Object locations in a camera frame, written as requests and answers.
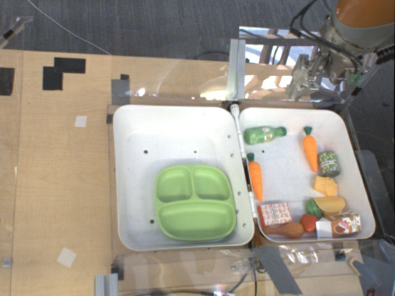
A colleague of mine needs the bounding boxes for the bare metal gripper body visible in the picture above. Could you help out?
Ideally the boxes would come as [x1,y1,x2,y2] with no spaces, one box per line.
[310,23,367,85]

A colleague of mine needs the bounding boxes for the green bottle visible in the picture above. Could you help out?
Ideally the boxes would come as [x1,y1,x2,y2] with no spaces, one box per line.
[243,126,288,146]

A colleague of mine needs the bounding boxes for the orange carrot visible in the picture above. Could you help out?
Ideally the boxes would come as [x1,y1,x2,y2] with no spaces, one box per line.
[302,126,319,173]
[246,152,264,202]

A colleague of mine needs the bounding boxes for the green can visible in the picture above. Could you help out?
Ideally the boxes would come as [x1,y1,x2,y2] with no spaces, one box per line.
[317,150,342,178]

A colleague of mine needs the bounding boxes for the white plastic tray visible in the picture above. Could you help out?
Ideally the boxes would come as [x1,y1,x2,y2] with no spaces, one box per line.
[112,104,256,252]
[239,107,376,244]

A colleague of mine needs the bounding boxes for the yellow corn piece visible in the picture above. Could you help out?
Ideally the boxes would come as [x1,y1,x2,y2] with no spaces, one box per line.
[313,175,339,197]

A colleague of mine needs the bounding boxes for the green lettuce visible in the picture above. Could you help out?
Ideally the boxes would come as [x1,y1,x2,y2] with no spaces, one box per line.
[305,198,323,218]

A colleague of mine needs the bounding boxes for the orange and white carton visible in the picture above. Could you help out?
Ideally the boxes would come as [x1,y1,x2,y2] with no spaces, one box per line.
[257,202,293,227]

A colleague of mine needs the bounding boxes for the red tomato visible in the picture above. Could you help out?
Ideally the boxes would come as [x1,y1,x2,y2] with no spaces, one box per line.
[299,213,319,233]

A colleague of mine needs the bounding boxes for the brown chicken drumstick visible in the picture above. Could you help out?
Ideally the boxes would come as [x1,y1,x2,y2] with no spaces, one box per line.
[262,221,305,239]

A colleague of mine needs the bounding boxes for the brown and white carton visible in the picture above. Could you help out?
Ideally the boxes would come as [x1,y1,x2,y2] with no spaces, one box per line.
[315,212,362,239]

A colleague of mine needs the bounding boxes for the green divided plate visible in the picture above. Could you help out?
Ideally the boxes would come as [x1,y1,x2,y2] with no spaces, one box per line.
[153,164,238,242]

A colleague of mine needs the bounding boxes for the black cylinder on white bracket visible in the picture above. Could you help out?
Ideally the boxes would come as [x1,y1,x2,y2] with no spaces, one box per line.
[373,44,395,64]

